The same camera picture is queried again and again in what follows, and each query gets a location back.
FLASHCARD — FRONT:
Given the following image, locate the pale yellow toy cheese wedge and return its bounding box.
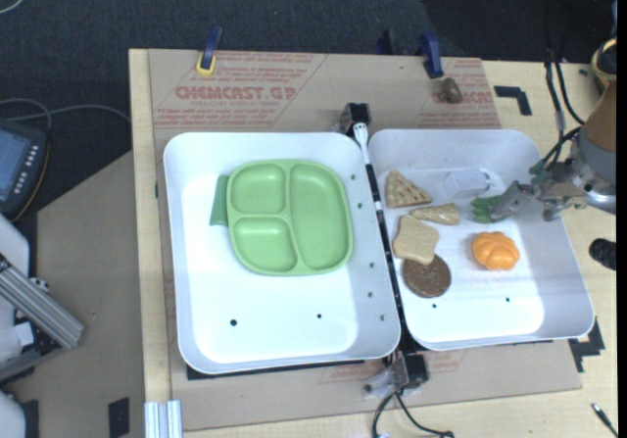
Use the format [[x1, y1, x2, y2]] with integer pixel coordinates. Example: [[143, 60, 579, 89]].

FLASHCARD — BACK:
[[410, 202, 462, 227]]

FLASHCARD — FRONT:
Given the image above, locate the green divided plate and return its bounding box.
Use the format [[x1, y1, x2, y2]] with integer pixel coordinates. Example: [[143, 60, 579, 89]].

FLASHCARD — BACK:
[[209, 159, 355, 277]]

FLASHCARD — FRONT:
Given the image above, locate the thin black and white rod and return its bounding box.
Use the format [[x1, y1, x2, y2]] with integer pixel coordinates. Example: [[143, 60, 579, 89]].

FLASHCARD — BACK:
[[353, 122, 409, 360]]

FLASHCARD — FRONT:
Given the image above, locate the round brown toy biscuit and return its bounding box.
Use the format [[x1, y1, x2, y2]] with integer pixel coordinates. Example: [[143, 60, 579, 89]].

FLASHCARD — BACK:
[[402, 253, 453, 300]]

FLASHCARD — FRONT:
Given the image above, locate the black block with thin wires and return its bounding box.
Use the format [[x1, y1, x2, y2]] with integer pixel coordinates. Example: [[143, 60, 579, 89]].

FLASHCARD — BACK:
[[400, 352, 432, 389], [342, 102, 370, 126]]

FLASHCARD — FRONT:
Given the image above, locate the black cylinder on white bracket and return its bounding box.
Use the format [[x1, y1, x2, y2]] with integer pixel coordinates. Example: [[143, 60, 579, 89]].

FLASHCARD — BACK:
[[589, 237, 618, 271]]

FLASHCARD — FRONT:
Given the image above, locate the orange toy bread roll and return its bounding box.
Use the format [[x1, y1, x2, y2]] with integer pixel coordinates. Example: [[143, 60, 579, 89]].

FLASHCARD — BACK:
[[470, 230, 521, 272]]

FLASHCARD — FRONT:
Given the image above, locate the green toy broccoli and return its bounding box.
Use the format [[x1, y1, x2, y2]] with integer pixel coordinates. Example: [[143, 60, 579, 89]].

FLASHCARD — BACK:
[[469, 195, 504, 224]]

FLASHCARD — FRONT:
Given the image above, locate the small brown rounded object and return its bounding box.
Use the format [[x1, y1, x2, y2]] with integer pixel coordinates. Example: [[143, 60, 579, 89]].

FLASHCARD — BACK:
[[431, 76, 463, 106]]

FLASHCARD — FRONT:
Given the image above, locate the toy pizza slice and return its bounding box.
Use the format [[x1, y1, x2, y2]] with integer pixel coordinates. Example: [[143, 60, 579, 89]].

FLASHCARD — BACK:
[[384, 170, 434, 210]]

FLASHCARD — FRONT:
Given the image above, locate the clear plastic bottle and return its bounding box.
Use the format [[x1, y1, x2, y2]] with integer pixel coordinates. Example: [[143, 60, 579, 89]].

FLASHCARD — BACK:
[[442, 168, 499, 201]]

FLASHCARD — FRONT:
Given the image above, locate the white plastic tray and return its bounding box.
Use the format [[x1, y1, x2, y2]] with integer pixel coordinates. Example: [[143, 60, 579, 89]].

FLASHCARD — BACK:
[[366, 127, 596, 352], [162, 131, 403, 375]]

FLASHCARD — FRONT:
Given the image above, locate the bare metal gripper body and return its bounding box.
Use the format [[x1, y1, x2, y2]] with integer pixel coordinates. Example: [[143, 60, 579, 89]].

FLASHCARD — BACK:
[[529, 174, 618, 215]]

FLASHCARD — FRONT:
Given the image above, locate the brown cardboard board, red print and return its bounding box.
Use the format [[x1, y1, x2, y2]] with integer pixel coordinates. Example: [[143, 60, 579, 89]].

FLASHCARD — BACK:
[[146, 48, 584, 432]]

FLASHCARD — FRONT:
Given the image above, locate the tan toy bread slice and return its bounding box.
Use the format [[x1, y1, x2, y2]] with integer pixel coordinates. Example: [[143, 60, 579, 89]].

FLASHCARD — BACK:
[[391, 215, 440, 267]]

